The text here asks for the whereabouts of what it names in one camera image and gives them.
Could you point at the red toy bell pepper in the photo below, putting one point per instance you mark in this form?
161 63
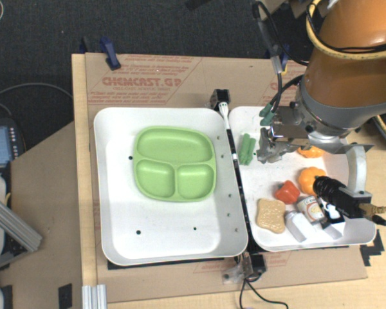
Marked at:
287 192

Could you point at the green bean bundle toy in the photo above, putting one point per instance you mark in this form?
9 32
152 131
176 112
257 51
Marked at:
246 150

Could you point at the thin black and white rod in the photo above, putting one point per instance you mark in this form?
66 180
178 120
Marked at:
236 166

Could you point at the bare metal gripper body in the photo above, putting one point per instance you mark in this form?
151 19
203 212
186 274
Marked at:
289 127

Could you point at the orange toy pumpkin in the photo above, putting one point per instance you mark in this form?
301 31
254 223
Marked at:
307 179
310 153

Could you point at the green divided plate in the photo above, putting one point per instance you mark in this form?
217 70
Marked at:
173 163

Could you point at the white plastic bottle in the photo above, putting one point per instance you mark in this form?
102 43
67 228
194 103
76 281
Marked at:
298 225

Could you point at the white plastic tray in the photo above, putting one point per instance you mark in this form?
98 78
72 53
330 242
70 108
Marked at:
167 227
276 172

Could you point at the brown cardboard board red print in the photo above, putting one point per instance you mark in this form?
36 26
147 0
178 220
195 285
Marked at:
180 85

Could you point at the tan toy bread slice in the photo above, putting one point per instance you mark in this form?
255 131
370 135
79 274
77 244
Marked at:
271 216

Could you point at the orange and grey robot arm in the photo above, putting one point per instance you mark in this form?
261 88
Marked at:
350 76

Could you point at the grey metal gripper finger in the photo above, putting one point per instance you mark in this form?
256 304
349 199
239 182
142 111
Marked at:
281 151
264 150

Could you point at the small white printed can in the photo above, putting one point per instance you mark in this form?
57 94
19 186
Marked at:
311 209

